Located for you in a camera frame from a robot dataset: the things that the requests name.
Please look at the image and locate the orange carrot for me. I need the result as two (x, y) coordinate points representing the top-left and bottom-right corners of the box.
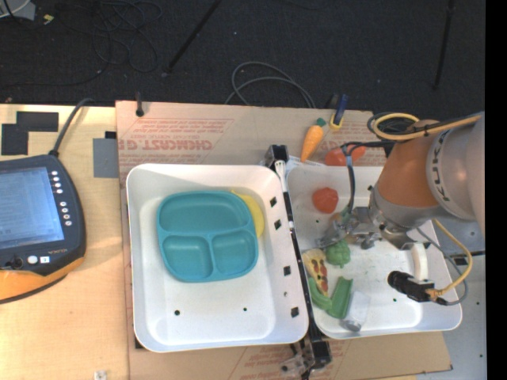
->
(299, 117), (328, 163)

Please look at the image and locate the thin black and white rod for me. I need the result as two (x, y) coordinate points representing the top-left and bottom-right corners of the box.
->
(274, 159), (321, 344)

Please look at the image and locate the red-orange toy pepper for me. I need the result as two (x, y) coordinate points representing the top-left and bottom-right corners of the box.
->
(324, 145), (368, 168)

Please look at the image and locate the green broccoli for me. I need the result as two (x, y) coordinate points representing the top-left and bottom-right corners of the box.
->
(325, 238), (353, 269)

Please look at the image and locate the yellow plate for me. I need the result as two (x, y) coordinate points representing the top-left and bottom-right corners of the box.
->
(231, 189), (265, 239)

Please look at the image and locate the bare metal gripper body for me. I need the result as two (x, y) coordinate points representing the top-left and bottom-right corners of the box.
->
(331, 206), (414, 249)

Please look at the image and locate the green pea pod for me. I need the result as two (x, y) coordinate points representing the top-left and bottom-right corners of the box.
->
(307, 277), (334, 312)

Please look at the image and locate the clear plastic bottle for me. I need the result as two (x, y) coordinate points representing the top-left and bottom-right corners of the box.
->
(339, 290), (373, 333)

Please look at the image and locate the yellow pizza slice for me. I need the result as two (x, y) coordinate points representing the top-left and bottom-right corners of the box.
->
(301, 248), (330, 298)

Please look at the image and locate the red-orange toy tomato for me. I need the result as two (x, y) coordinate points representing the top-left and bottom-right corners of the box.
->
(311, 187), (340, 215)

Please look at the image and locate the brown cardboard board red print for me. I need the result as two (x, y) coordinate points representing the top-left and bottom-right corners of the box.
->
(114, 100), (454, 380)

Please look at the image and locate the white plastic tray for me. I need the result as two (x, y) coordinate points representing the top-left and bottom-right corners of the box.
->
(285, 164), (463, 340)
(125, 162), (311, 354)

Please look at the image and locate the green celery stick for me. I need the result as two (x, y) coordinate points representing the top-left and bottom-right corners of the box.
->
(326, 275), (355, 320)

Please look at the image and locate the blue divided plate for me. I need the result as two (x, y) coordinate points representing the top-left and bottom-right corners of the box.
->
(155, 190), (261, 283)

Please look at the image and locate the black block with thin wires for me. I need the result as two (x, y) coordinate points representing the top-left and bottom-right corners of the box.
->
(303, 339), (332, 372)
(265, 144), (289, 169)

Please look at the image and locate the black cylinder on white bracket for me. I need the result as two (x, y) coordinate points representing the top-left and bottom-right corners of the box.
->
(387, 241), (436, 303)

